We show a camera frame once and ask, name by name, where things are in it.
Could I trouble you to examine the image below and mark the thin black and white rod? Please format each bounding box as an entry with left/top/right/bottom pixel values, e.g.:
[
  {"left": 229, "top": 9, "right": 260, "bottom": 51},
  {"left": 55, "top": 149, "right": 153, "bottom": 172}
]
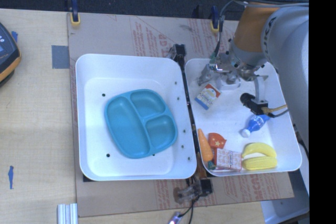
[{"left": 180, "top": 58, "right": 203, "bottom": 179}]

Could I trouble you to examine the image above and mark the white blue orange carton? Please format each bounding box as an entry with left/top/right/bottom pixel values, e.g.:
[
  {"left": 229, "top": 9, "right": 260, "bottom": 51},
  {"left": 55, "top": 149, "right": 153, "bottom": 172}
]
[{"left": 194, "top": 83, "right": 222, "bottom": 111}]

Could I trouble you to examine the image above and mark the yellow corn cob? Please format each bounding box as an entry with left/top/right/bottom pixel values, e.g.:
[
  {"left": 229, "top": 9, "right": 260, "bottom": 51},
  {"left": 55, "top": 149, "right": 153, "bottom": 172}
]
[{"left": 241, "top": 156, "right": 278, "bottom": 171}]

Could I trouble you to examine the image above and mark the black block with thin wires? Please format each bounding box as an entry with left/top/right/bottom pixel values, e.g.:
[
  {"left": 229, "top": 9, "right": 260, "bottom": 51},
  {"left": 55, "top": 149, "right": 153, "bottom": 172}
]
[
  {"left": 173, "top": 44, "right": 186, "bottom": 61},
  {"left": 200, "top": 178, "right": 213, "bottom": 197}
]

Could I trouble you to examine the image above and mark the black cylinder on white bracket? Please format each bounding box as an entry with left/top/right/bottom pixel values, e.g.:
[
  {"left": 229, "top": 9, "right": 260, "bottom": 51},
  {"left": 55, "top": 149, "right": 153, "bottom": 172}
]
[{"left": 239, "top": 74, "right": 269, "bottom": 116}]

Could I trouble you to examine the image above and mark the yellow banana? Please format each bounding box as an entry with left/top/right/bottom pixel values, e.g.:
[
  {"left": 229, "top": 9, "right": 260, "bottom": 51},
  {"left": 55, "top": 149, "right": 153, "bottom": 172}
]
[{"left": 241, "top": 142, "right": 278, "bottom": 159}]

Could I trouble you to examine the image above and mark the brown cardboard board red print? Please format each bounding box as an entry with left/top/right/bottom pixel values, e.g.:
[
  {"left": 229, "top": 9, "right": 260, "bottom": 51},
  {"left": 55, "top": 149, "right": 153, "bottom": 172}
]
[{"left": 66, "top": 12, "right": 295, "bottom": 218}]

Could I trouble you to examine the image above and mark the red packet with yellow star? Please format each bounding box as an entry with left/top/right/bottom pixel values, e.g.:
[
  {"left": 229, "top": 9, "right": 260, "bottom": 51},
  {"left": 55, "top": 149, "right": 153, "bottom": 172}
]
[{"left": 208, "top": 132, "right": 227, "bottom": 151}]

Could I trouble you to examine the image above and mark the blue bottle with white cap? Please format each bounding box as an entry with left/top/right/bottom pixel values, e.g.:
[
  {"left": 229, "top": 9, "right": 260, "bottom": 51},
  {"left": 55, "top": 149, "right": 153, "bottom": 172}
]
[{"left": 240, "top": 113, "right": 271, "bottom": 138}]

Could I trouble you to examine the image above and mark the orange carrot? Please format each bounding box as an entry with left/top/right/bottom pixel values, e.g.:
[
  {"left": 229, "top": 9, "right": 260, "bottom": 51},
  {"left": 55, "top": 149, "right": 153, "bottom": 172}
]
[{"left": 197, "top": 128, "right": 216, "bottom": 170}]

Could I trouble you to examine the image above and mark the pink and white carton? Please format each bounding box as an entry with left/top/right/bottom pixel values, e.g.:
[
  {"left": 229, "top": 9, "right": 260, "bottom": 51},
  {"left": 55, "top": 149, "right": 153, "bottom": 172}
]
[{"left": 215, "top": 148, "right": 243, "bottom": 172}]

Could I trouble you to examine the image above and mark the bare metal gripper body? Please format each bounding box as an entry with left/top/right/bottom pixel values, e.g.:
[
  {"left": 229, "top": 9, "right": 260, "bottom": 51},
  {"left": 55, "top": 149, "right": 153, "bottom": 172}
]
[{"left": 209, "top": 50, "right": 269, "bottom": 82}]

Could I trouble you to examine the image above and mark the blue divided plate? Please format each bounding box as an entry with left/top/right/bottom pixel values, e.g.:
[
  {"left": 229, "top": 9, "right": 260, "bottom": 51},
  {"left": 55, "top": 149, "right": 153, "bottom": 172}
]
[{"left": 103, "top": 89, "right": 179, "bottom": 159}]

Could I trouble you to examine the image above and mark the white plastic tray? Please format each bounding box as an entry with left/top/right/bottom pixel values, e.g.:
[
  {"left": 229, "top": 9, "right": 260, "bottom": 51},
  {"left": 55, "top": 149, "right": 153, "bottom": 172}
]
[
  {"left": 75, "top": 53, "right": 198, "bottom": 182},
  {"left": 184, "top": 58, "right": 303, "bottom": 177}
]

